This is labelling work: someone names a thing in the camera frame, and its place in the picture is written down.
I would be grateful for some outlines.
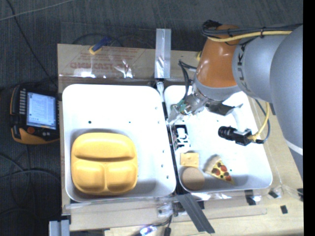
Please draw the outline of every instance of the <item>black fabric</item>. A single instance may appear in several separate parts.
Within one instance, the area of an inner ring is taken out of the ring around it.
[[[66,0],[9,0],[15,13],[46,7]],[[80,0],[18,16],[33,52],[23,38],[6,0],[0,0],[0,235],[48,235],[48,221],[58,219],[60,183],[37,171],[60,177],[60,144],[28,146],[13,141],[9,105],[13,86],[57,76],[57,44],[99,41],[95,33],[119,38],[116,46],[155,47],[155,29],[172,29],[172,49],[201,51],[205,38],[201,27],[207,20],[240,26],[270,26],[303,22],[303,0]]]

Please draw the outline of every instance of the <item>tape strip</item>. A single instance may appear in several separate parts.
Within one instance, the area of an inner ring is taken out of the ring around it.
[[[171,29],[157,29],[155,72],[156,79],[169,79],[171,70]]]

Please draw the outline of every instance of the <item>toy pizza slice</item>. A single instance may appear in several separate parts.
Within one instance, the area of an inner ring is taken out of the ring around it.
[[[232,176],[228,172],[226,165],[222,162],[222,159],[219,155],[209,160],[205,167],[204,172],[220,180],[234,184]]]

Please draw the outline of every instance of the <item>brown round object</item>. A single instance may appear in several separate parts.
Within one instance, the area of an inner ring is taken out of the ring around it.
[[[200,190],[205,183],[203,173],[198,168],[194,167],[186,167],[183,170],[181,180],[187,189],[193,191]]]

